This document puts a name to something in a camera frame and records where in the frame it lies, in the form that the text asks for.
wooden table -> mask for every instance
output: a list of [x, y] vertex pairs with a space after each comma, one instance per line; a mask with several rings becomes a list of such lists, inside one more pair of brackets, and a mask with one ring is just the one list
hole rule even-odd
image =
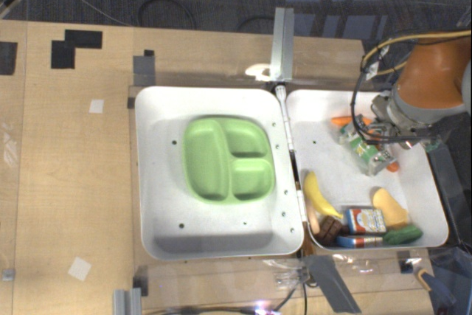
[[[51, 41], [63, 40], [65, 29], [103, 31], [103, 47], [76, 49], [75, 69], [51, 69]], [[0, 41], [18, 42], [15, 74], [0, 76], [0, 121], [10, 121], [10, 136], [18, 152], [21, 148], [18, 167], [0, 163], [0, 268], [16, 272], [14, 281], [0, 282], [1, 315], [112, 314], [113, 291], [131, 288], [135, 248], [127, 101], [133, 56], [154, 50], [159, 84], [257, 88], [261, 83], [244, 71], [270, 62], [271, 39], [0, 21]], [[295, 38], [294, 77], [316, 88], [351, 89], [362, 54], [359, 41]], [[97, 99], [104, 100], [103, 112], [91, 114]], [[427, 266], [426, 251], [413, 254]], [[68, 274], [76, 257], [91, 264], [84, 281]], [[364, 279], [344, 272], [365, 314], [431, 314], [426, 291], [411, 274], [393, 267], [395, 254], [373, 257], [379, 275]], [[193, 288], [205, 297], [211, 283], [202, 283], [197, 287], [194, 281]], [[319, 289], [309, 295], [312, 311], [331, 314]], [[286, 314], [302, 313], [299, 296], [284, 307]]]

green plate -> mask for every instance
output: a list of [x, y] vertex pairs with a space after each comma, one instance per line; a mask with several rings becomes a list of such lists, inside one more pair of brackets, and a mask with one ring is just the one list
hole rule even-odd
[[253, 122], [234, 117], [192, 121], [183, 149], [187, 185], [202, 201], [248, 202], [274, 189], [271, 147], [264, 130]]

toy banana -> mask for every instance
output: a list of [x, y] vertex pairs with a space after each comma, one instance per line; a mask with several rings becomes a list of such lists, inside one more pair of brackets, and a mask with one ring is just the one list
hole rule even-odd
[[323, 197], [322, 193], [319, 191], [318, 180], [314, 172], [309, 172], [309, 174], [306, 175], [305, 181], [303, 182], [303, 192], [310, 199], [317, 212], [342, 219], [342, 214], [338, 213], [333, 205], [326, 201], [326, 198]]

white paper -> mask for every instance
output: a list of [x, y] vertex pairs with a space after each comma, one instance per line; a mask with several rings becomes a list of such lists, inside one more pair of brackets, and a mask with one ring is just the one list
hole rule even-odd
[[90, 102], [89, 113], [101, 114], [103, 113], [103, 105], [105, 104], [104, 100], [92, 100]]
[[68, 273], [80, 281], [85, 281], [87, 278], [87, 274], [89, 274], [90, 272], [90, 268], [91, 268], [90, 263], [87, 263], [85, 260], [81, 259], [80, 257], [76, 257]]

yellow cable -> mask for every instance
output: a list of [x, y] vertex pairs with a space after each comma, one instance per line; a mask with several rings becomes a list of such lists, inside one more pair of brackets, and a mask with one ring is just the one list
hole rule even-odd
[[391, 69], [379, 71], [377, 74], [375, 74], [375, 76], [390, 74], [390, 73], [395, 72], [399, 69], [402, 69], [406, 65], [407, 62], [408, 61], [405, 60], [403, 63], [400, 63], [397, 66], [392, 67]]
[[425, 34], [416, 34], [416, 35], [402, 35], [401, 37], [392, 38], [391, 40], [384, 41], [381, 44], [377, 45], [374, 49], [370, 50], [362, 58], [362, 67], [365, 67], [365, 63], [380, 49], [387, 45], [396, 44], [397, 42], [415, 40], [417, 38], [455, 38], [455, 37], [465, 37], [467, 35], [472, 35], [470, 30], [461, 30], [460, 32], [442, 32], [442, 33], [425, 33]]

